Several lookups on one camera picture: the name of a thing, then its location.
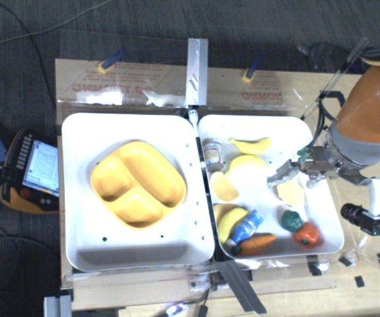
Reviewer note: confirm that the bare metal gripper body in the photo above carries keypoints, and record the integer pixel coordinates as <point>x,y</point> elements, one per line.
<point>322,164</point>

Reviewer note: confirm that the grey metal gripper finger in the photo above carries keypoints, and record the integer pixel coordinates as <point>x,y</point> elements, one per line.
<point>277,179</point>
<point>288,167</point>

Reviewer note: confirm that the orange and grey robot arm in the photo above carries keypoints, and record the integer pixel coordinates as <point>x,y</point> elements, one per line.
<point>361,111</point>

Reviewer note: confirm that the pale yellow potato chip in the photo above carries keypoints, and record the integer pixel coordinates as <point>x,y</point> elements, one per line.
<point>292,194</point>
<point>223,187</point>

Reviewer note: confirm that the white plastic tray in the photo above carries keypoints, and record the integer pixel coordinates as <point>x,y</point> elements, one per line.
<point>87,216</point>
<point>259,193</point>

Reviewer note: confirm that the green broccoli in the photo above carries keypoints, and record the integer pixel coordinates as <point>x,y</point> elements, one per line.
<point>291,221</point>

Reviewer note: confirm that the blue plastic bottle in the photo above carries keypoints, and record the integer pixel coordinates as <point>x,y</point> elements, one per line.
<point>246,227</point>

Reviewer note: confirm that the orange bell pepper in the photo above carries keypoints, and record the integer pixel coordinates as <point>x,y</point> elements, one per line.
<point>308,234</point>

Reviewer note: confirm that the orange carrot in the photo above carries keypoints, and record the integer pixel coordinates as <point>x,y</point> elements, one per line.
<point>259,243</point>

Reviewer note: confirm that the small white can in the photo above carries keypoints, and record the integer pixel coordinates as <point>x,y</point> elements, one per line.
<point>212,155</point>

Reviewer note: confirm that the yellow divided plate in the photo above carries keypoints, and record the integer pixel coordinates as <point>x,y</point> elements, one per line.
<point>143,177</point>

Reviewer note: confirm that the brown cardboard board red print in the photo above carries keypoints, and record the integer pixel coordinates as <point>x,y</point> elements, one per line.
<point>136,81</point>

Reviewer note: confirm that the black cylinder on white bracket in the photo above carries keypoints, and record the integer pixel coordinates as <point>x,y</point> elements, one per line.
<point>364,217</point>

